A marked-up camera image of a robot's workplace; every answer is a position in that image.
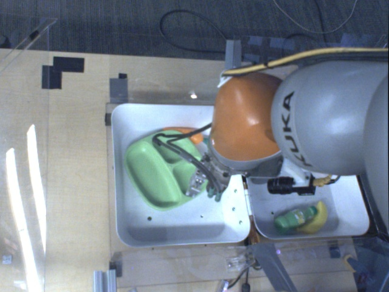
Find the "table surface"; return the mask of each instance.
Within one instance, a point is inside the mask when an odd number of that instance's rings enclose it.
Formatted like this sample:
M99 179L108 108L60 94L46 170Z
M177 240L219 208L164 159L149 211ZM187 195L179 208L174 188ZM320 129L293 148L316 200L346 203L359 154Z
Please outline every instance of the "table surface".
M84 72L63 72L62 89L41 89L42 65L52 65L54 56L84 58ZM3 105L9 106L4 109L2 123L3 127L6 125L10 131L15 131L15 135L3 134L1 150L5 156L5 152L11 147L10 140L5 138L14 137L14 140L17 140L13 147L17 153L16 158L20 161L19 184L22 195L27 200L31 198L24 196L23 192L24 186L30 187L30 184L26 184L28 171L24 170L27 157L22 154L18 156L19 152L25 152L25 149L21 149L25 137L19 136L18 133L28 130L34 123L38 149L43 149L39 151L39 158L41 162L45 162L40 167L46 188L47 242L46 255L37 254L36 260L39 264L38 270L46 270L45 273L39 273L44 276L45 291L92 291L93 271L106 271L114 253L124 252L123 256L127 256L130 263L136 261L135 256L138 256L136 250L129 249L115 240L114 219L112 214L110 215L112 203L110 205L109 194L112 192L109 191L105 126L109 79L117 78L119 73L126 73L130 87L142 86L143 94L157 92L157 96L152 95L154 99L163 96L164 90L179 91L182 96L193 88L207 90L208 86L212 86L210 90L215 90L223 68L222 61L27 51L2 73L0 91L4 98ZM285 77L290 71L291 69L279 69L272 72ZM7 183L4 180L0 196L2 200L8 198ZM1 265L0 288L4 291L19 291L20 287L16 286L18 280L24 280L24 265L20 257L18 232L14 227L12 211L9 204L4 203L1 204L0 231L3 234L8 228L8 238L12 243L7 244L5 241L1 249L10 252L13 248L14 261L11 265ZM39 234L34 234L35 230L39 229L38 225L29 217L33 209L26 212L27 224L33 226L30 228L31 237L39 238ZM158 255L151 249L147 254L145 256ZM150 263L150 269L155 269L153 259L147 262L139 258L137 261L143 263L144 267ZM318 261L320 259L312 259L307 263ZM211 254L203 255L198 261L205 265L211 262ZM293 272L291 278L301 291L356 291L353 274L344 267L341 259L323 258L322 262L332 267L333 271L305 274L299 273L296 268ZM273 291L263 271L251 273L250 277L252 291ZM128 291L131 282L121 280L123 288L119 291ZM152 282L147 277L141 278L140 281L145 285ZM162 280L164 285L142 286L137 287L137 290L214 291L217 285L216 280L177 282L179 280ZM236 286L231 291L239 291L238 288L239 286Z

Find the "green bottle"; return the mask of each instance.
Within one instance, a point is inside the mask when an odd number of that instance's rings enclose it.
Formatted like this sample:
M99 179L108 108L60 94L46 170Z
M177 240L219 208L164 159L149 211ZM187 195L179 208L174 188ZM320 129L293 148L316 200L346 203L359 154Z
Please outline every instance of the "green bottle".
M283 232L304 225L317 214L317 209L311 206L305 210L292 210L285 215L280 215L274 220L275 227Z

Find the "sink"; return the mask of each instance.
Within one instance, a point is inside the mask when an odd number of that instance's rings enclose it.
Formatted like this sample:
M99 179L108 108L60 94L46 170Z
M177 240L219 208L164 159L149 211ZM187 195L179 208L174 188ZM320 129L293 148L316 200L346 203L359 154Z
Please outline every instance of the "sink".
M248 236L250 220L239 175L231 178L221 202L208 198L205 192L187 197L184 183L194 170L192 166L170 153L157 153L160 148L142 141L165 127L203 127L212 121L212 114L212 106L135 103L119 105L112 112L116 229L124 244L154 247L238 243ZM196 149L203 153L206 145L200 143ZM145 158L142 153L146 151L153 153ZM166 195L149 191L144 175L135 181L130 179L128 170L135 170L141 159L151 159L143 162L148 166L155 166L157 159L164 160L163 165L176 179L159 181ZM155 172L150 169L149 176L155 176Z

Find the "carpeted floor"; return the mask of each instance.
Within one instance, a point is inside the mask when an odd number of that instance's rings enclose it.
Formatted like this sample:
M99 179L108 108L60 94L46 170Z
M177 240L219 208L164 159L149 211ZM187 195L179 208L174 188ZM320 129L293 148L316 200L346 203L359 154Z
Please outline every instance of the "carpeted floor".
M277 1L299 23L320 31L320 14L324 30L332 30L347 19L355 0ZM52 50L223 59L222 53L201 51L223 52L223 37L209 23L189 13L170 15L163 27L169 39L198 52L166 42L159 32L159 22L173 9L202 14L226 38L241 39L248 56L257 55L265 43L268 48L286 49L292 41L293 49L296 44L306 49L324 43L383 46L388 35L389 0L359 0L352 18L325 38L296 26L272 0L0 0L0 34L14 46L41 18L57 18L50 30ZM273 56L282 54L278 50Z

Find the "dark floor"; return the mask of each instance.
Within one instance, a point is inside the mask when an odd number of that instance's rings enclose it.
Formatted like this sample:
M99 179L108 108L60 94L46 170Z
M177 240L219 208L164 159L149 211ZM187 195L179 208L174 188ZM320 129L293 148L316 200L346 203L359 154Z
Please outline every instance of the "dark floor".
M298 22L321 30L315 0L277 0ZM350 14L355 0L316 0L324 30L332 30ZM12 46L42 18L57 18L50 30L52 50L158 57L223 58L223 54L192 52L168 44L159 32L162 15L173 9L204 15L226 38L241 39L247 54L259 43L277 43L292 36L307 47L345 43L382 46L388 35L389 0L359 0L353 17L326 35L301 30L272 0L0 0L0 34ZM188 13L176 13L164 23L174 42L197 50L223 52L225 42L209 24ZM36 47L46 47L44 42Z

